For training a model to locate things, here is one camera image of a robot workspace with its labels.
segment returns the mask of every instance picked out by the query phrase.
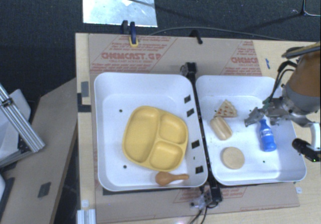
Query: yellow divided plate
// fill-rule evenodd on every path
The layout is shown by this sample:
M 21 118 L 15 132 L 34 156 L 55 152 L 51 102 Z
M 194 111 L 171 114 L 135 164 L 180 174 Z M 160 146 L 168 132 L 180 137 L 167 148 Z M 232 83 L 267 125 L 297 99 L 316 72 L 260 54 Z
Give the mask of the yellow divided plate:
M 150 106 L 131 114 L 122 150 L 132 162 L 157 171 L 172 171 L 181 164 L 188 141 L 188 129 L 179 117 Z

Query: blue bottle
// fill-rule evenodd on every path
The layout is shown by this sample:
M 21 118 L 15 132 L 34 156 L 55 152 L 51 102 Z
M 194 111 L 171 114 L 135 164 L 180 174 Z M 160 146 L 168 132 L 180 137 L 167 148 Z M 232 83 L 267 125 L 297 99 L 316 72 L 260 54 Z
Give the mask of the blue bottle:
M 262 141 L 262 147 L 264 152 L 272 152 L 276 149 L 276 144 L 274 142 L 274 135 L 271 128 L 267 125 L 265 119 L 260 120 L 260 137 Z

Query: robotic arm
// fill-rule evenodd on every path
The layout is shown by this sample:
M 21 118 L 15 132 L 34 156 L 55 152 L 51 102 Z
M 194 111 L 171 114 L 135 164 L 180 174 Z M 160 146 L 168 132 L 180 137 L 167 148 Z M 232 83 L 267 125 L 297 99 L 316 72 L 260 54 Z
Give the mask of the robotic arm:
M 297 138 L 292 146 L 309 160 L 320 161 L 320 124 L 306 117 L 320 109 L 320 42 L 307 47 L 290 48 L 282 56 L 288 60 L 278 69 L 271 95 L 263 102 L 263 108 L 256 107 L 251 112 L 244 121 L 245 126 L 267 116 L 272 125 L 278 124 L 280 120 L 291 120 L 301 127 L 309 127 L 312 143 Z M 299 57 L 298 64 L 290 61 L 294 57 Z M 285 69 L 288 65 L 295 69 Z M 293 71 L 293 74 L 286 85 L 282 85 L 282 96 L 273 98 L 287 71 Z

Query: brown spoon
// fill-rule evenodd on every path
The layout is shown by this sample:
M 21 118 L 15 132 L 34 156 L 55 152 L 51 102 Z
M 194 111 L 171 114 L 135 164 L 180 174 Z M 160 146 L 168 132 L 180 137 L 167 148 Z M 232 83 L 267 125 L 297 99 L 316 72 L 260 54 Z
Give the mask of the brown spoon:
M 187 174 L 173 175 L 168 172 L 161 171 L 161 172 L 157 173 L 155 180 L 156 180 L 157 184 L 159 184 L 161 186 L 165 186 L 175 180 L 180 180 L 180 179 L 185 180 L 188 178 L 189 178 L 189 175 L 187 175 Z

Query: pizza slice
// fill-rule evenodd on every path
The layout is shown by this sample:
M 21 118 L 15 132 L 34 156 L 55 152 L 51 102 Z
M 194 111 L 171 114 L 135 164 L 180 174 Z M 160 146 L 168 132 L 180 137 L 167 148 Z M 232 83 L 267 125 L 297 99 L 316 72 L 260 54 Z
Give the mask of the pizza slice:
M 214 117 L 221 116 L 224 118 L 237 117 L 237 111 L 231 102 L 225 100 L 219 109 L 216 111 Z

